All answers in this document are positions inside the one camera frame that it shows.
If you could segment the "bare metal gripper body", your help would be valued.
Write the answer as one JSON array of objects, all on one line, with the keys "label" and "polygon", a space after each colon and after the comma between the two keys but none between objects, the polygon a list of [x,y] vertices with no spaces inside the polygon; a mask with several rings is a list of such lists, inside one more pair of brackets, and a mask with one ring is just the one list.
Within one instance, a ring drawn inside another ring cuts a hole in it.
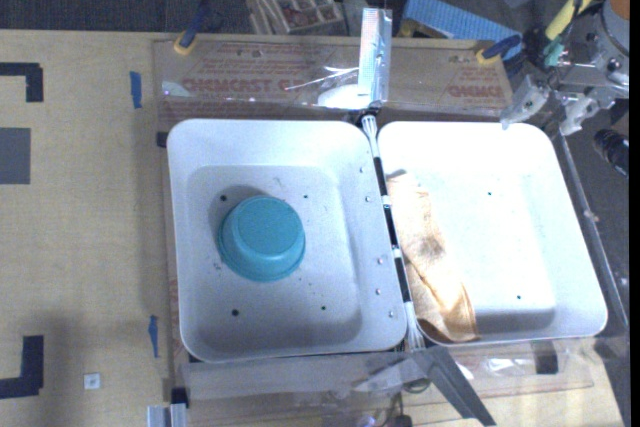
[{"label": "bare metal gripper body", "polygon": [[623,53],[597,51],[576,57],[560,50],[547,57],[552,71],[552,95],[561,105],[593,101],[608,109],[617,100],[629,99],[629,57]]}]

